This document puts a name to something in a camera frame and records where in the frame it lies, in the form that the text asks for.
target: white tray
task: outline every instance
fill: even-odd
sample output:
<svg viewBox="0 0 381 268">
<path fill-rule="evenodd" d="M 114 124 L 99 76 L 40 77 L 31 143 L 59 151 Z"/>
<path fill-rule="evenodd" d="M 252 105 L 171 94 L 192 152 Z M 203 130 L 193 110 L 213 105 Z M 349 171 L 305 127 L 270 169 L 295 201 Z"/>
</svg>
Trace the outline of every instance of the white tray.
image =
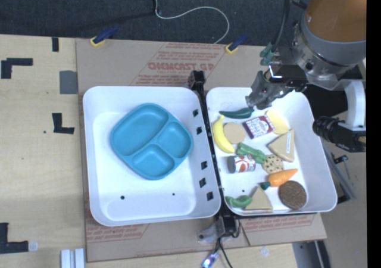
<svg viewBox="0 0 381 268">
<path fill-rule="evenodd" d="M 193 138 L 188 157 L 160 180 L 140 177 L 117 157 L 110 145 L 113 127 L 143 103 L 165 108 Z M 100 224 L 121 226 L 195 219 L 218 212 L 221 198 L 195 93 L 178 87 L 98 86 L 86 91 L 83 110 L 90 210 Z"/>
<path fill-rule="evenodd" d="M 247 107 L 245 96 L 251 93 L 250 88 L 213 88 L 207 93 L 208 115 L 211 124 L 220 117 L 219 111 L 235 111 Z M 291 92 L 273 102 L 275 110 L 279 111 L 288 121 L 290 128 L 295 131 L 295 159 L 292 163 L 284 162 L 285 169 L 298 169 L 291 180 L 299 182 L 306 189 L 307 203 L 300 210 L 291 210 L 284 206 L 278 197 L 278 188 L 266 189 L 266 194 L 273 205 L 273 211 L 244 210 L 230 208 L 241 216 L 257 216 L 272 214 L 315 213 L 332 210 L 337 203 L 336 189 L 324 155 L 321 139 L 312 130 L 313 115 L 307 98 L 299 92 Z M 255 110 L 248 119 L 229 119 L 224 123 L 244 123 L 249 119 L 262 116 L 266 110 Z M 244 143 L 261 150 L 265 154 L 272 154 L 267 144 L 279 135 L 271 132 L 254 139 L 246 134 Z M 267 181 L 268 174 L 260 164 L 253 172 L 230 173 L 227 169 L 228 154 L 214 146 L 218 170 L 224 196 L 238 197 L 251 195 L 260 182 Z"/>
</svg>

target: teal connector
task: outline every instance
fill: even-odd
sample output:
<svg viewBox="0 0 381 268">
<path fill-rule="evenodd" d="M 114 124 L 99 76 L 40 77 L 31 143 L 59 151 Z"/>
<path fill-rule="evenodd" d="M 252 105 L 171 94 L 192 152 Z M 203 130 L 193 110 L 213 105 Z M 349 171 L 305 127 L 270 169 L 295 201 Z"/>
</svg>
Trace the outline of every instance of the teal connector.
<svg viewBox="0 0 381 268">
<path fill-rule="evenodd" d="M 273 45 L 271 42 L 269 42 L 266 46 L 266 48 L 264 48 L 261 53 L 260 53 L 260 57 L 265 57 L 270 51 L 271 49 L 273 48 Z"/>
<path fill-rule="evenodd" d="M 262 66 L 268 66 L 270 65 L 271 59 L 274 56 L 274 52 L 268 52 L 264 58 L 261 60 L 261 65 Z"/>
</svg>

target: cardboard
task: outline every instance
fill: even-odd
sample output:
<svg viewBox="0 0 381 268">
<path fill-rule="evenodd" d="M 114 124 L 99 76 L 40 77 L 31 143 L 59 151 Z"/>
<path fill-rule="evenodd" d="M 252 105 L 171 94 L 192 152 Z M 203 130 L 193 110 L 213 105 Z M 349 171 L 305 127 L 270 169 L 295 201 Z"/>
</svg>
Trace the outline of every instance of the cardboard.
<svg viewBox="0 0 381 268">
<path fill-rule="evenodd" d="M 87 261 L 213 250 L 214 244 L 198 241 L 197 231 L 208 228 L 214 218 L 118 227 L 97 224 L 88 201 L 84 92 L 100 85 L 183 86 L 192 70 L 205 72 L 206 91 L 218 86 L 250 87 L 257 71 L 262 70 L 261 50 L 257 46 L 240 46 L 229 55 L 223 45 L 131 40 L 108 40 L 94 48 L 88 39 L 76 39 Z M 225 248 L 326 238 L 319 214 L 242 219 L 241 224 L 241 234 L 225 241 Z"/>
</svg>

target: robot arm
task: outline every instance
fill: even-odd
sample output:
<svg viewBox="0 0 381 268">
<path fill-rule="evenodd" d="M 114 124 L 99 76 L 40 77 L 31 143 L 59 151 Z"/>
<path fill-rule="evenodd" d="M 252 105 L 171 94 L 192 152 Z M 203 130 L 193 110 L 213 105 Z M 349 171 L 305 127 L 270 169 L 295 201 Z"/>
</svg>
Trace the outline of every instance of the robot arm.
<svg viewBox="0 0 381 268">
<path fill-rule="evenodd" d="M 295 25 L 294 40 L 279 45 L 290 4 L 304 9 Z M 343 75 L 366 57 L 366 0 L 285 0 L 281 27 L 262 51 L 260 71 L 246 97 L 249 107 L 264 109 L 291 91 L 303 91 L 308 84 L 337 91 L 348 100 L 347 121 L 322 117 L 314 131 L 351 152 L 366 150 L 365 80 L 343 79 Z"/>
</svg>

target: wooden surface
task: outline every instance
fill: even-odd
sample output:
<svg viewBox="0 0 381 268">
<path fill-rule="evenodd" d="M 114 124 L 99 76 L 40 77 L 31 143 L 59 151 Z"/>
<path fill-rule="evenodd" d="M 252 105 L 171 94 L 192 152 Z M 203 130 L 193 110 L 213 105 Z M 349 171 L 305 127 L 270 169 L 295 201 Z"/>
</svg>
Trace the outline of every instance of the wooden surface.
<svg viewBox="0 0 381 268">
<path fill-rule="evenodd" d="M 9 241 L 36 241 L 38 251 L 1 254 L 0 267 L 59 267 L 60 251 L 85 247 L 79 109 L 60 94 L 60 71 L 76 71 L 75 40 L 0 35 L 0 60 L 33 58 L 0 79 L 0 222 Z M 74 134 L 54 133 L 52 113 Z M 296 267 L 291 244 L 227 250 L 233 267 Z M 199 267 L 208 253 L 86 263 L 86 267 Z M 224 259 L 213 266 L 227 267 Z"/>
</svg>

